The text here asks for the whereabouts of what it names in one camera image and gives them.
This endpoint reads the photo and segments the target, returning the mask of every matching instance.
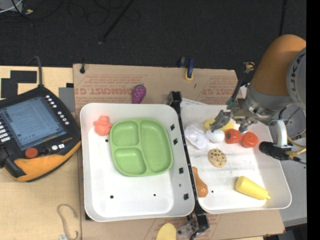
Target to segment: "cookie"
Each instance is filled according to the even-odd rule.
[[[209,162],[217,168],[223,167],[227,162],[226,154],[218,148],[211,149],[208,152],[208,159]]]

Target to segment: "white egg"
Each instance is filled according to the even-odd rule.
[[[209,129],[205,132],[205,134],[213,143],[220,143],[225,139],[225,132],[221,129],[216,129],[213,132],[211,132],[211,130]]]

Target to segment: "yellow object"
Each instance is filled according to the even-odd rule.
[[[48,172],[52,172],[54,169],[65,163],[80,147],[81,141],[79,141],[67,154],[51,154],[45,156],[38,156],[33,159],[17,158],[14,163],[25,173],[25,175],[18,178],[13,177],[9,171],[5,168],[9,176],[18,182],[27,182],[35,180]]]
[[[242,194],[259,200],[271,199],[268,195],[268,191],[245,176],[240,176],[237,179],[235,189]]]
[[[160,227],[156,240],[176,240],[177,230],[171,223],[166,223]]]
[[[212,125],[215,122],[215,120],[208,120],[204,122],[204,128],[207,130],[210,130],[210,125]],[[233,122],[228,122],[226,125],[222,126],[220,129],[224,132],[226,132],[229,129],[233,129],[235,127]]]
[[[188,69],[185,71],[185,79],[188,81],[192,81],[194,79],[194,73],[192,72],[191,78],[188,77]]]
[[[34,11],[31,9],[26,10],[27,12],[25,14],[32,14]]]

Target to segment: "white tray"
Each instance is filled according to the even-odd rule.
[[[186,105],[181,110],[181,119],[184,129],[195,125],[205,131],[204,123],[213,120],[220,110],[227,111],[225,105]],[[256,134],[259,143],[272,142],[269,128],[257,123],[248,127]],[[208,148],[199,150],[187,140],[187,149],[191,166],[198,168],[199,177],[208,186],[208,195],[199,198],[200,206],[210,214],[231,212],[284,209],[292,201],[291,192],[285,178],[281,163],[259,151],[259,144],[253,148],[245,148],[240,143],[227,144],[209,142]],[[211,149],[220,149],[226,154],[227,162],[224,167],[214,167],[208,160]],[[258,200],[235,190],[235,183],[239,176],[246,176],[258,185],[265,188],[271,199]]]
[[[173,165],[165,173],[131,177],[115,167],[109,135],[99,136],[93,122],[101,115],[114,124],[119,120],[151,118],[166,128],[172,147]],[[90,103],[80,112],[84,206],[87,215],[98,222],[179,217],[195,206],[179,119],[165,104]]]

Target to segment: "toy tomato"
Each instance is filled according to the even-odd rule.
[[[236,129],[229,129],[225,132],[225,142],[228,144],[239,143],[242,140],[241,132]]]
[[[241,144],[245,148],[252,148],[258,143],[258,137],[251,131],[247,131],[243,137],[242,137],[242,142]]]

